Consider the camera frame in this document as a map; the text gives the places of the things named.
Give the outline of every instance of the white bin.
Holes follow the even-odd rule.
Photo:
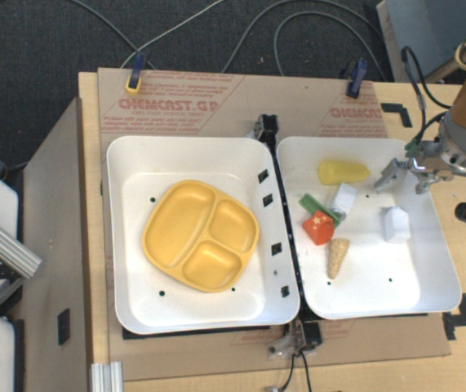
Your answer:
[[[295,245],[311,310],[325,319],[442,312],[454,309],[461,290],[430,193],[415,194],[411,173],[393,189],[377,194],[374,183],[394,157],[404,158],[399,140],[363,138],[286,138],[277,147]],[[324,160],[362,163],[366,181],[351,183],[357,197],[335,238],[350,247],[336,279],[327,277],[325,246],[316,246],[302,229],[310,215],[299,200],[311,194],[330,205],[337,185],[322,185],[317,168]],[[399,206],[408,213],[411,239],[387,243],[384,213]]]
[[[269,150],[247,138],[124,136],[108,149],[115,308],[137,334],[281,325],[298,312],[282,203]],[[260,173],[268,176],[261,183]],[[257,248],[234,290],[200,292],[146,258],[141,235],[155,202],[182,180],[199,180],[248,207],[260,225]],[[265,206],[264,198],[273,201]],[[273,246],[281,245],[281,251]]]

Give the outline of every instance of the cardboard base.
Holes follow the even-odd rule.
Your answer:
[[[309,366],[448,355],[442,316],[360,318],[320,322],[323,344],[307,356]],[[288,368],[269,360],[268,347],[284,327],[134,340],[122,338],[109,311],[111,360],[122,362],[125,381]]]
[[[108,288],[109,353],[126,381],[288,368],[269,360],[283,327],[247,332],[124,340],[114,311],[113,258],[105,156],[124,135],[247,136],[261,114],[276,114],[288,136],[386,137],[372,83],[357,100],[346,81],[147,71],[137,96],[124,90],[126,70],[100,69],[100,147]],[[323,344],[310,366],[448,355],[442,316],[359,318],[320,323]]]

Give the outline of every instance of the plastic toy food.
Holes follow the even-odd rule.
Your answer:
[[[329,278],[336,278],[340,271],[341,263],[343,262],[350,242],[346,238],[333,238],[327,246],[328,254],[328,270]]]
[[[331,210],[342,216],[343,219],[347,217],[356,200],[357,190],[351,185],[342,183],[334,196],[331,203]]]
[[[310,194],[306,193],[302,199],[300,199],[300,205],[311,215],[314,215],[314,212],[320,211],[325,215],[328,215],[332,218],[332,223],[336,228],[340,222],[341,218],[340,215],[334,213],[333,211],[329,211],[326,207],[324,207],[321,203],[319,203],[315,198],[313,198]]]
[[[334,234],[332,218],[320,211],[315,211],[314,215],[304,221],[302,227],[316,245],[328,243]]]
[[[390,207],[384,216],[385,241],[403,244],[411,238],[409,215],[401,207]]]
[[[371,174],[366,166],[360,163],[326,160],[320,164],[317,175],[323,185],[340,185],[364,181]]]
[[[246,268],[260,229],[252,212],[200,181],[172,186],[153,210],[142,248],[161,271],[204,292],[230,288]]]

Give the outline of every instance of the metal bracket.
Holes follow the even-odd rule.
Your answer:
[[[443,165],[441,165],[441,167],[426,167],[423,160],[420,162],[415,157],[409,158],[407,163],[408,170],[415,174],[418,179],[418,184],[415,186],[415,192],[417,194],[427,192],[429,186],[437,183],[438,181],[449,181],[454,178],[452,171],[448,169],[446,164],[440,158],[430,159],[432,160],[432,164],[438,163]]]
[[[388,166],[381,172],[381,177],[374,183],[376,192],[380,194],[386,189],[391,189],[406,174],[406,162],[393,158]]]
[[[466,293],[461,298],[459,304],[459,314],[452,315],[450,312],[443,313],[443,325],[448,340],[455,340],[455,328],[466,327]]]
[[[278,133],[277,116],[274,114],[261,114],[255,123],[255,139],[265,143],[276,159],[276,134]]]
[[[288,360],[293,353],[305,346],[304,330],[301,324],[292,322],[289,331],[282,338],[269,344],[267,348],[268,360]]]
[[[409,111],[398,103],[382,103],[381,109],[388,114],[399,114],[403,127],[412,127]]]
[[[91,392],[124,392],[122,362],[91,365]]]
[[[0,227],[0,259],[25,278],[37,271],[42,259]]]
[[[4,305],[12,295],[22,287],[22,278],[18,278],[13,283],[10,283],[9,280],[5,280],[0,287],[0,307]]]

